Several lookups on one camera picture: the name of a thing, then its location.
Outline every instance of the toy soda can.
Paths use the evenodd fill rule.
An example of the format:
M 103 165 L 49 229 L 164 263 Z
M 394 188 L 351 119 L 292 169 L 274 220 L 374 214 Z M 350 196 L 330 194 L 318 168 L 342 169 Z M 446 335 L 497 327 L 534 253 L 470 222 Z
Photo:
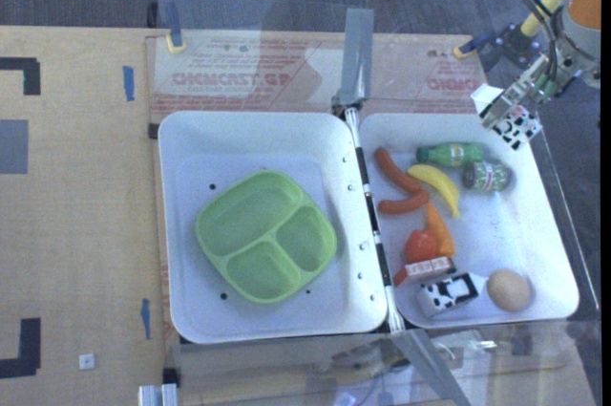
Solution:
M 462 172 L 462 184 L 473 190 L 500 191 L 507 187 L 511 177 L 512 172 L 505 165 L 471 161 Z

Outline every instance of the black tape marking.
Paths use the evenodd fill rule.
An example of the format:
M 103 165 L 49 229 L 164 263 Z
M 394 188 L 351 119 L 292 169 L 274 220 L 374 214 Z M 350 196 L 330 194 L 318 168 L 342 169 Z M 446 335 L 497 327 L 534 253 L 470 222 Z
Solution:
M 149 139 L 157 139 L 159 134 L 159 125 L 149 122 Z
M 361 179 L 363 184 L 369 183 L 369 175 L 367 173 L 367 165 L 365 164 L 365 156 L 363 155 L 363 148 L 360 146 L 356 148 L 356 159 L 359 162 L 359 170 L 361 172 Z
M 365 201 L 367 202 L 367 209 L 369 212 L 369 222 L 371 223 L 371 229 L 374 233 L 380 232 L 380 225 L 378 219 L 375 217 L 375 209 L 373 206 L 373 196 L 371 194 L 365 194 Z
M 385 286 L 392 286 L 392 280 L 390 279 L 389 264 L 386 260 L 386 252 L 384 251 L 384 245 L 378 243 L 375 245 L 375 249 L 378 252 L 378 262 L 380 264 L 380 271 L 382 272 L 382 282 Z
M 180 374 L 176 369 L 163 369 L 163 384 L 176 384 L 180 387 Z
M 36 58 L 0 57 L 0 70 L 21 70 L 23 72 L 23 95 L 40 95 L 40 63 L 36 61 Z
M 0 379 L 36 375 L 36 370 L 40 369 L 40 338 L 40 318 L 22 319 L 19 355 L 0 360 Z

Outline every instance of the toy banana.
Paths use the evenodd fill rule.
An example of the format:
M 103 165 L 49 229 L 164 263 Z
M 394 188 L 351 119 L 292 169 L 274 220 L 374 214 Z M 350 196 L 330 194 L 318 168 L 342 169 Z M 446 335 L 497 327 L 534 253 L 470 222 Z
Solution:
M 415 179 L 436 188 L 441 197 L 450 206 L 453 217 L 460 216 L 458 211 L 458 187 L 450 177 L 439 170 L 439 168 L 423 163 L 412 165 L 408 168 L 408 173 Z

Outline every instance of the table surface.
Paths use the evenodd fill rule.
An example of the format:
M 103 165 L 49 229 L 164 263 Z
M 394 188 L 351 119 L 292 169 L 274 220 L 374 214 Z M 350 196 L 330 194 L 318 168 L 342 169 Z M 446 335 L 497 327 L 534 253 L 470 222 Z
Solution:
M 19 356 L 22 320 L 42 324 L 41 367 L 2 379 L 1 404 L 130 404 L 161 382 L 168 296 L 146 49 L 159 35 L 0 28 L 0 57 L 36 58 L 42 78 L 25 96 L 23 73 L 0 71 L 0 119 L 28 126 L 27 173 L 0 173 L 0 359 Z M 81 371 L 86 353 L 95 368 Z

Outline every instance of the white tray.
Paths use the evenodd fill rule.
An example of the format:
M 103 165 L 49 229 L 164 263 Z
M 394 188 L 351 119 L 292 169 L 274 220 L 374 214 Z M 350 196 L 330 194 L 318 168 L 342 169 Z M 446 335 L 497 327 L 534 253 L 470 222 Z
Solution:
M 541 182 L 530 146 L 512 151 L 495 133 L 484 130 L 475 115 L 375 114 L 360 127 L 361 142 L 377 202 L 403 199 L 378 169 L 373 153 L 382 146 L 401 167 L 416 163 L 418 146 L 443 142 L 481 142 L 487 158 L 509 166 L 515 182 L 497 193 L 470 192 L 462 188 L 460 168 L 442 168 L 457 184 L 461 215 L 450 210 L 430 187 L 432 200 L 451 231 L 456 245 L 453 261 L 457 271 L 471 271 L 488 277 L 499 268 L 510 268 L 529 280 L 534 300 L 519 312 L 494 305 L 484 289 L 472 303 L 429 318 L 420 310 L 414 294 L 418 284 L 395 288 L 399 311 L 422 328 L 436 329 L 492 323 L 564 318 L 579 303 L 579 292 L 558 228 Z M 379 214 L 380 231 L 390 274 L 404 264 L 402 248 L 411 231 L 424 227 L 424 210 L 388 216 Z
M 366 332 L 388 304 L 351 133 L 326 114 L 178 112 L 160 125 L 170 311 L 194 343 Z M 329 217 L 331 264 L 280 303 L 241 297 L 208 262 L 195 216 L 233 182 L 262 168 L 286 173 Z

